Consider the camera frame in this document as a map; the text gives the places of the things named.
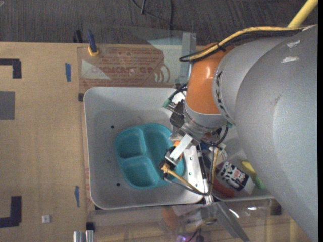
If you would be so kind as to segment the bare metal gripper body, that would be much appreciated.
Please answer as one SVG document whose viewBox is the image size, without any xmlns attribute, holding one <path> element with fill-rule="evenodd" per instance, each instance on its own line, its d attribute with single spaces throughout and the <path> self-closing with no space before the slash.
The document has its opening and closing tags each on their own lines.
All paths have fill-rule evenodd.
<svg viewBox="0 0 323 242">
<path fill-rule="evenodd" d="M 173 127 L 170 139 L 181 140 L 185 135 L 192 138 L 193 144 L 218 145 L 222 142 L 222 115 L 203 114 L 192 110 L 184 100 L 168 104 L 172 112 L 170 123 Z"/>
</svg>

